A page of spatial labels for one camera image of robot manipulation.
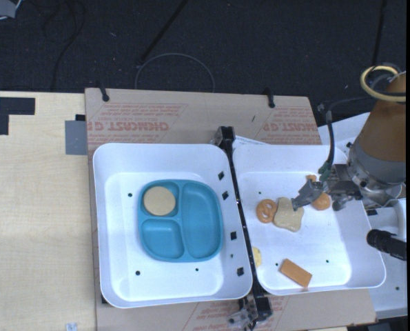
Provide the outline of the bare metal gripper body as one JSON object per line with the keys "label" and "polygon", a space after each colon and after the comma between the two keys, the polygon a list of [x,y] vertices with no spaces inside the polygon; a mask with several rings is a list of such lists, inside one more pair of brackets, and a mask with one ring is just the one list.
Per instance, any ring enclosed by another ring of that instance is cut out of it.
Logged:
{"label": "bare metal gripper body", "polygon": [[323,186],[332,201],[350,197],[350,201],[361,201],[365,208],[392,207],[404,199],[404,183],[383,181],[359,165],[333,165]]}

